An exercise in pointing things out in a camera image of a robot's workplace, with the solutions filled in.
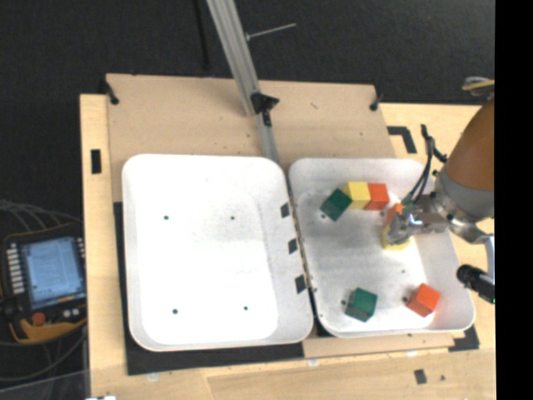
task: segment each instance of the control panel screen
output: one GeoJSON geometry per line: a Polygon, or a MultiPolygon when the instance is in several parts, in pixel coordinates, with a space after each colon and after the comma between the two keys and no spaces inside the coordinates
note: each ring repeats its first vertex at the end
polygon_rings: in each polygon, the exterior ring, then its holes
{"type": "Polygon", "coordinates": [[[85,282],[76,239],[60,237],[22,245],[32,308],[53,305],[61,298],[85,297],[85,282]]]}

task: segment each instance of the yellow object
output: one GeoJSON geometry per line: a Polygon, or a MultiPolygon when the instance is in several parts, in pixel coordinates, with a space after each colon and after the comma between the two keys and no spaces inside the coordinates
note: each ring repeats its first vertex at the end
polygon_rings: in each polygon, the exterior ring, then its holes
{"type": "Polygon", "coordinates": [[[342,192],[352,200],[349,209],[363,209],[372,199],[368,182],[348,182],[342,189],[342,192]]]}
{"type": "Polygon", "coordinates": [[[42,343],[50,341],[54,338],[59,338],[62,335],[79,328],[87,321],[86,318],[79,322],[58,322],[53,324],[45,324],[43,326],[33,326],[28,320],[23,318],[20,322],[21,328],[26,333],[27,338],[19,338],[13,328],[11,327],[12,335],[20,343],[42,343]]]}
{"type": "Polygon", "coordinates": [[[409,245],[409,243],[411,242],[411,238],[409,237],[407,239],[407,241],[402,243],[402,244],[390,244],[386,240],[386,234],[390,231],[390,229],[391,229],[391,227],[389,226],[389,224],[387,224],[383,228],[383,231],[381,231],[381,245],[383,246],[383,248],[386,249],[386,250],[403,250],[403,249],[405,249],[407,247],[407,245],[409,245]]]}

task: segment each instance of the green cube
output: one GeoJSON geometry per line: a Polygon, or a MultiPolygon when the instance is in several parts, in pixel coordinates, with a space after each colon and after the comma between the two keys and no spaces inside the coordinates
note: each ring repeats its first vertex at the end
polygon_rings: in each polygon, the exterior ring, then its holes
{"type": "Polygon", "coordinates": [[[320,210],[322,210],[328,217],[333,221],[336,221],[345,210],[351,205],[351,198],[349,198],[345,193],[343,193],[339,188],[336,188],[334,192],[331,193],[330,197],[321,205],[320,210]]]}
{"type": "Polygon", "coordinates": [[[346,315],[365,322],[374,315],[377,295],[358,287],[353,291],[346,305],[346,315]]]}

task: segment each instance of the black clamp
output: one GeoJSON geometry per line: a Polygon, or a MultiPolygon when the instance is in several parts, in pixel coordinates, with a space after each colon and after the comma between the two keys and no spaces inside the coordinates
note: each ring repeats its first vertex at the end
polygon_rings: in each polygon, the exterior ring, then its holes
{"type": "Polygon", "coordinates": [[[264,125],[271,128],[272,120],[270,118],[270,110],[272,110],[280,100],[276,97],[268,97],[259,92],[253,93],[250,96],[250,99],[252,100],[253,109],[256,114],[261,114],[264,125]]]}

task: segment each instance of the white tray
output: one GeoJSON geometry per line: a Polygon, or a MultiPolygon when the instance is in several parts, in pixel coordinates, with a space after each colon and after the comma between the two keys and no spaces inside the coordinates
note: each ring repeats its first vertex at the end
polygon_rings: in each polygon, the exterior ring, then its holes
{"type": "Polygon", "coordinates": [[[138,155],[122,171],[127,306],[153,351],[297,343],[310,298],[286,178],[263,157],[138,155]]]}
{"type": "MultiPolygon", "coordinates": [[[[460,263],[448,231],[416,235],[402,251],[385,250],[385,212],[348,209],[333,222],[320,211],[332,191],[348,181],[385,183],[392,205],[412,189],[422,169],[407,159],[306,158],[291,166],[291,191],[316,310],[331,334],[353,338],[459,331],[473,323],[474,305],[470,292],[456,279],[460,263]],[[421,283],[441,293],[437,309],[427,317],[405,304],[421,283]],[[346,301],[356,288],[378,296],[375,314],[366,322],[345,314],[346,301]]],[[[430,179],[426,191],[432,188],[430,179]]]]}

